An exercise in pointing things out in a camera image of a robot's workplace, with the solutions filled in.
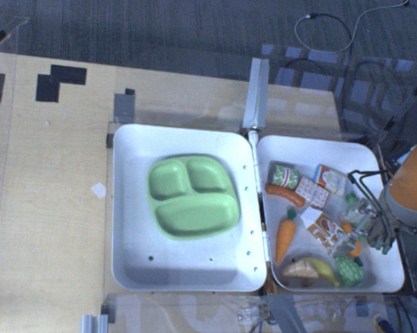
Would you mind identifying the red sausage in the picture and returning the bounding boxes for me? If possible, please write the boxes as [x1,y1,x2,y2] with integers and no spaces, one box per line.
[263,183,307,209]

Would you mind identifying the brown and white carton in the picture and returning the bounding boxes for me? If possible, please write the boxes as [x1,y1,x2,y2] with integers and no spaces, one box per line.
[298,206,350,250]

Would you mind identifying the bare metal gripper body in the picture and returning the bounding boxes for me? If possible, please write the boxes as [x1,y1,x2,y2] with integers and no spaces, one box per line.
[363,213,399,251]

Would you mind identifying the clear bottle with green cap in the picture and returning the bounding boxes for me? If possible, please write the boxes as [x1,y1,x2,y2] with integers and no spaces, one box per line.
[342,192,379,228]

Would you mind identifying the red and white carton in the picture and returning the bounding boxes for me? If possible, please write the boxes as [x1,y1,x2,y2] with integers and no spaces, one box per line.
[293,176,332,211]

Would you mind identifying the white plastic tray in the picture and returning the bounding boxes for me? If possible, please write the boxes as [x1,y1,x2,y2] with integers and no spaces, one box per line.
[104,122,277,300]
[248,133,414,299]

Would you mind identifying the blue and white carton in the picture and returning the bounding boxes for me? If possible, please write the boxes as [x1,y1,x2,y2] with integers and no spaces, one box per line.
[312,163,349,198]

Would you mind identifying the green divided plate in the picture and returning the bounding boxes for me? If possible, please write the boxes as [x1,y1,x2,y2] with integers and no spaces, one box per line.
[143,151,245,244]

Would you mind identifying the small orange carrot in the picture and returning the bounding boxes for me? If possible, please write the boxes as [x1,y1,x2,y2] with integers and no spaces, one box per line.
[339,221,365,260]

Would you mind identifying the yellow banana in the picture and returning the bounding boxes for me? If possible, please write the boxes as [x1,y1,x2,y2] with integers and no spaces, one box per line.
[299,256,342,289]

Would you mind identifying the green grapes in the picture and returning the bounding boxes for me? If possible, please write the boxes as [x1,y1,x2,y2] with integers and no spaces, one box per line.
[333,254,366,289]

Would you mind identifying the green and white can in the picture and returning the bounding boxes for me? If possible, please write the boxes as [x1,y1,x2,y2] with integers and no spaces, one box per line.
[271,163,302,191]

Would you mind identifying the large orange carrot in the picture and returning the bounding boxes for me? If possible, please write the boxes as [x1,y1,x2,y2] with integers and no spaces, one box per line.
[274,207,299,267]

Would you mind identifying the tan bread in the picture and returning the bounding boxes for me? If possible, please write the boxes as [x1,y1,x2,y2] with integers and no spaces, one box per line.
[280,259,321,282]

